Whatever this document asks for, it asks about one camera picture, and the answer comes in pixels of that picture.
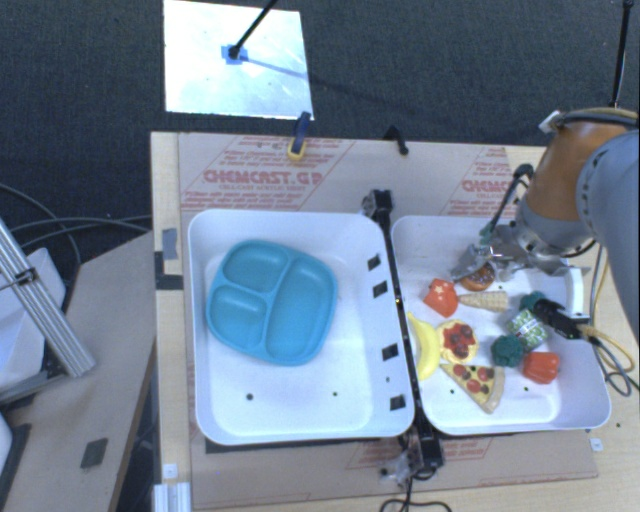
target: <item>black pole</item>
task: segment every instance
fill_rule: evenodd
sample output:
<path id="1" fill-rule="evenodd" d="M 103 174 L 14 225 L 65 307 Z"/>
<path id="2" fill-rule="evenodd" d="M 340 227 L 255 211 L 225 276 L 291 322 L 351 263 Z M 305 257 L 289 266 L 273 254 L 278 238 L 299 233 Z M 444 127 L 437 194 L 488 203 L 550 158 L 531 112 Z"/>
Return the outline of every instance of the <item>black pole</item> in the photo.
<path id="1" fill-rule="evenodd" d="M 269 0 L 269 3 L 267 4 L 267 6 L 264 9 L 262 9 L 262 12 L 258 15 L 255 21 L 249 27 L 249 30 L 247 30 L 244 33 L 244 35 L 240 38 L 240 41 L 238 41 L 235 45 L 229 48 L 229 57 L 231 57 L 234 60 L 238 58 L 238 55 L 240 54 L 240 48 L 242 48 L 242 45 L 246 42 L 247 39 L 249 39 L 249 36 L 258 27 L 258 25 L 260 25 L 260 22 L 264 19 L 264 17 L 267 14 L 269 14 L 269 11 L 273 8 L 274 5 L 276 5 L 276 3 L 278 3 L 278 0 Z"/>
<path id="2" fill-rule="evenodd" d="M 629 15 L 633 7 L 633 0 L 622 2 L 622 26 L 620 27 L 620 42 L 618 43 L 618 57 L 616 59 L 616 76 L 613 79 L 613 95 L 609 102 L 610 107 L 618 108 L 618 96 L 620 95 L 620 85 L 622 83 L 622 72 L 624 70 L 624 49 L 627 44 L 627 31 L 629 30 Z"/>

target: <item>yellow banana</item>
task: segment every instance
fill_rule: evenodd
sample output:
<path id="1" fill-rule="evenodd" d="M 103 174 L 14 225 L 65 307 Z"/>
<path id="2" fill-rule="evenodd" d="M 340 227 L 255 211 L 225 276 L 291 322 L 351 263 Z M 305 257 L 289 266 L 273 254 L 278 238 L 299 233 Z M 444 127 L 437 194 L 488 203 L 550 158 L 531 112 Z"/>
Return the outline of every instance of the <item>yellow banana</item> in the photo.
<path id="1" fill-rule="evenodd" d="M 440 341 L 436 330 L 430 323 L 418 320 L 410 312 L 407 313 L 407 318 L 420 345 L 416 365 L 418 380 L 425 380 L 436 371 L 440 364 Z"/>

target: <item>dark gray floor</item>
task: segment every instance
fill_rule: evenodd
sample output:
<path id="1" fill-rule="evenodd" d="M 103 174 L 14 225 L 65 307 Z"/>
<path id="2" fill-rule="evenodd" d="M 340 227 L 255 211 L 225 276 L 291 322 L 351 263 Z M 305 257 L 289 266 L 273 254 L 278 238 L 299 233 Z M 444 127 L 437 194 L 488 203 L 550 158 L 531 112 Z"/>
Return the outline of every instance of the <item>dark gray floor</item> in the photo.
<path id="1" fill-rule="evenodd" d="M 313 135 L 381 138 L 395 124 L 409 140 L 542 145 L 548 139 L 537 124 L 552 110 L 611 99 L 621 5 L 282 0 L 278 7 L 301 13 Z M 638 9 L 620 97 L 632 110 Z M 291 133 L 288 121 L 164 111 L 161 0 L 3 0 L 0 48 L 0 184 L 58 216 L 148 215 L 151 131 Z M 42 214 L 0 190 L 0 217 L 15 227 Z M 25 231 L 19 240 L 41 233 Z M 132 236 L 101 229 L 77 240 L 86 260 Z M 71 277 L 68 242 L 48 247 Z M 149 469 L 136 457 L 139 486 Z M 128 500 L 136 496 L 131 485 Z"/>

